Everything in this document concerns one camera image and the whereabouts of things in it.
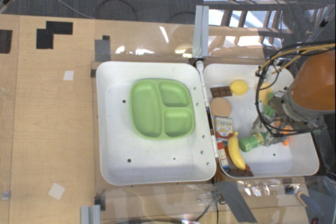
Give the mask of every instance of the brown chocolate bar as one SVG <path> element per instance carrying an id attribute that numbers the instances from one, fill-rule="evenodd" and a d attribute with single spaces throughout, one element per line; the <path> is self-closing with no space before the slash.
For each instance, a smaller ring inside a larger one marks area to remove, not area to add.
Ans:
<path id="1" fill-rule="evenodd" d="M 213 98 L 232 96 L 229 86 L 210 88 L 210 91 Z"/>

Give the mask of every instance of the white square marker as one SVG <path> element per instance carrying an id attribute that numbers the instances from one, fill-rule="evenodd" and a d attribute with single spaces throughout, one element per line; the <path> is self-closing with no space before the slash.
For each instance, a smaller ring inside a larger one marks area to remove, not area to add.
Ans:
<path id="1" fill-rule="evenodd" d="M 63 80 L 73 80 L 74 71 L 65 71 Z"/>
<path id="2" fill-rule="evenodd" d="M 62 187 L 60 184 L 54 183 L 49 191 L 49 195 L 57 200 L 60 200 L 64 191 L 65 187 Z"/>

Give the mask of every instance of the wooden table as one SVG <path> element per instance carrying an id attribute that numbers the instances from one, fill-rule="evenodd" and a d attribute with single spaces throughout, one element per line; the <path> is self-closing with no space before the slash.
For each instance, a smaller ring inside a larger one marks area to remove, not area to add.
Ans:
<path id="1" fill-rule="evenodd" d="M 45 29 L 46 21 L 73 22 L 73 34 L 54 35 L 54 49 L 36 49 L 36 29 Z M 97 192 L 90 77 L 95 40 L 110 36 L 114 60 L 185 62 L 181 51 L 190 51 L 193 26 L 0 15 L 0 29 L 13 31 L 11 52 L 0 54 L 0 192 L 11 193 L 10 200 L 0 200 L 0 223 L 79 223 L 80 207 L 92 206 Z M 232 35 L 232 29 L 226 27 L 212 31 Z M 146 49 L 145 55 L 135 56 L 137 49 L 139 54 Z M 217 59 L 219 62 L 259 64 L 263 58 L 258 47 L 229 48 L 222 53 L 226 57 Z M 235 58 L 242 54 L 254 59 Z M 66 71 L 73 71 L 73 80 L 64 80 Z M 294 180 L 303 186 L 302 178 Z M 60 199 L 48 194 L 54 183 L 65 188 Z M 289 219 L 307 221 L 296 199 L 280 207 L 265 205 L 267 214 L 263 205 L 255 202 L 253 198 L 248 204 L 260 223 L 270 223 L 277 216 L 284 223 Z M 227 206 L 220 210 L 221 219 L 235 222 Z M 158 215 L 161 211 L 148 212 Z M 215 215 L 206 215 L 204 223 L 210 223 Z"/>

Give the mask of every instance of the banana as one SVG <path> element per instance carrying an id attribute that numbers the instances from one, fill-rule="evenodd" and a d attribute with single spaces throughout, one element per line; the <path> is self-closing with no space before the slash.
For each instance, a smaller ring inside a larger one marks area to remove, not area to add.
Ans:
<path id="1" fill-rule="evenodd" d="M 246 165 L 239 151 L 238 132 L 234 132 L 233 136 L 229 138 L 227 147 L 233 164 L 236 165 L 238 169 L 245 170 Z"/>

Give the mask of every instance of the green divided tray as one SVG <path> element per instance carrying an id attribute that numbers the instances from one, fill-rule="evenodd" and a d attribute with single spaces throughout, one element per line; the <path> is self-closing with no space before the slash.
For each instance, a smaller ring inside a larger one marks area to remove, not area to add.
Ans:
<path id="1" fill-rule="evenodd" d="M 130 115 L 137 134 L 151 139 L 189 135 L 195 126 L 194 109 L 188 89 L 166 79 L 143 79 L 130 91 Z"/>

